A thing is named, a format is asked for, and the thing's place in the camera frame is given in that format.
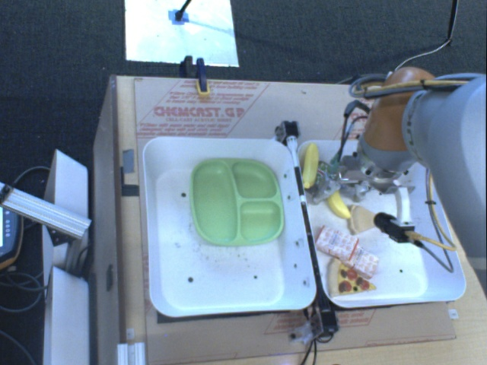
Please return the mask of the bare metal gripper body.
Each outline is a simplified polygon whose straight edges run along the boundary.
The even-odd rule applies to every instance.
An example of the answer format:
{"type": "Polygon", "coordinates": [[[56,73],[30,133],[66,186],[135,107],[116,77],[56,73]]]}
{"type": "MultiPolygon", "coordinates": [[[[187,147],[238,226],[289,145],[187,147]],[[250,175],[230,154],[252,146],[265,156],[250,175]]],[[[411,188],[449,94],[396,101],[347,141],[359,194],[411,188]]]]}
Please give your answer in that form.
{"type": "Polygon", "coordinates": [[[403,186],[399,179],[408,173],[409,170],[384,170],[367,156],[360,154],[344,156],[339,163],[339,174],[345,180],[345,186],[368,184],[370,190],[374,189],[382,194],[395,193],[403,186]]]}

